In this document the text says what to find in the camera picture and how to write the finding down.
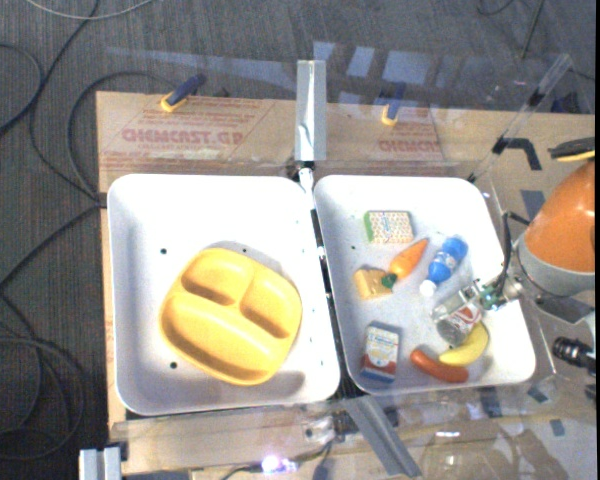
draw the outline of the toy sausage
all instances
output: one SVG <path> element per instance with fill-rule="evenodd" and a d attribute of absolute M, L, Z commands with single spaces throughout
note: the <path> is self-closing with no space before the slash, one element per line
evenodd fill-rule
<path fill-rule="evenodd" d="M 419 370 L 445 382 L 465 382 L 469 378 L 469 371 L 464 366 L 441 363 L 417 348 L 411 352 L 409 359 Z"/>

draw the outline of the metal bracket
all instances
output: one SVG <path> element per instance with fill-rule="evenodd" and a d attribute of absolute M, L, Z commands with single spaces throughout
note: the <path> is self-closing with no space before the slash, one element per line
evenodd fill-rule
<path fill-rule="evenodd" d="M 324 61 L 298 61 L 296 162 L 327 158 L 327 68 Z"/>
<path fill-rule="evenodd" d="M 80 450 L 80 480 L 122 480 L 120 447 Z"/>
<path fill-rule="evenodd" d="M 325 445 L 336 438 L 333 416 L 330 414 L 303 425 L 304 437 L 309 443 Z"/>
<path fill-rule="evenodd" d="M 406 475 L 409 478 L 422 476 L 420 468 L 375 398 L 364 395 L 342 400 L 340 403 L 371 445 L 389 476 Z"/>

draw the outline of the toy carrot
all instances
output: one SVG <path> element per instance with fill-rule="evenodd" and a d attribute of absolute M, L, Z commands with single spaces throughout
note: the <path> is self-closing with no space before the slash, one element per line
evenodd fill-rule
<path fill-rule="evenodd" d="M 382 284 L 391 288 L 398 279 L 404 279 L 411 274 L 420 262 L 428 243 L 428 238 L 422 238 L 393 258 L 389 264 L 389 273 L 382 278 Z"/>

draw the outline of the toy food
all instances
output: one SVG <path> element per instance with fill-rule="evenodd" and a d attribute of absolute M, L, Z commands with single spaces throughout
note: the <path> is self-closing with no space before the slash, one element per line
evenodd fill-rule
<path fill-rule="evenodd" d="M 363 217 L 367 238 L 372 244 L 401 243 L 413 241 L 409 212 L 369 211 Z"/>
<path fill-rule="evenodd" d="M 391 289 L 382 284 L 382 279 L 387 273 L 380 269 L 358 269 L 353 274 L 358 293 L 362 299 L 374 299 L 382 295 L 389 295 Z"/>
<path fill-rule="evenodd" d="M 419 370 L 445 382 L 465 382 L 469 378 L 469 370 L 465 367 L 441 363 L 419 348 L 411 352 L 409 359 Z"/>
<path fill-rule="evenodd" d="M 399 347 L 398 333 L 369 325 L 365 334 L 361 375 L 382 382 L 393 382 L 396 378 Z"/>
<path fill-rule="evenodd" d="M 422 238 L 393 258 L 389 264 L 389 273 L 382 279 L 382 284 L 391 288 L 397 280 L 411 274 L 420 262 L 428 244 L 429 239 Z"/>
<path fill-rule="evenodd" d="M 438 356 L 438 361 L 451 366 L 467 366 L 476 361 L 487 348 L 489 334 L 482 322 L 474 325 L 467 338 L 455 348 L 449 349 Z"/>
<path fill-rule="evenodd" d="M 209 248 L 178 275 L 159 325 L 173 350 L 202 371 L 251 386 L 278 371 L 302 318 L 295 287 L 237 252 Z"/>

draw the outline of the blue water bottle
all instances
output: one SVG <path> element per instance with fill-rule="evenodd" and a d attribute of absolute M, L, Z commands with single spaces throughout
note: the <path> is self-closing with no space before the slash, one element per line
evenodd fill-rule
<path fill-rule="evenodd" d="M 429 275 L 420 285 L 420 293 L 431 297 L 438 285 L 451 277 L 468 249 L 467 243 L 459 236 L 447 238 L 429 264 Z"/>

